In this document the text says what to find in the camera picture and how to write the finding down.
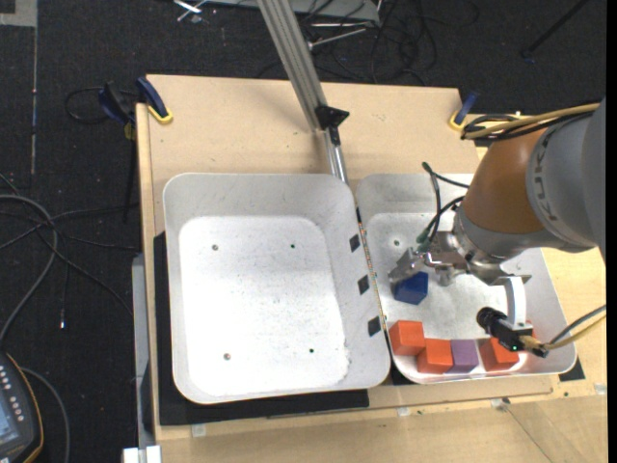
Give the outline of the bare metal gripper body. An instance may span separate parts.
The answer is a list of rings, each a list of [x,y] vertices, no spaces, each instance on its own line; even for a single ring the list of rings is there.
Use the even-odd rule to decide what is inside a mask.
[[[466,239],[460,241],[453,231],[436,233],[425,252],[424,264],[434,270],[440,264],[452,264],[457,269],[456,278],[472,275],[488,286],[498,285],[505,277],[499,260],[478,250]]]

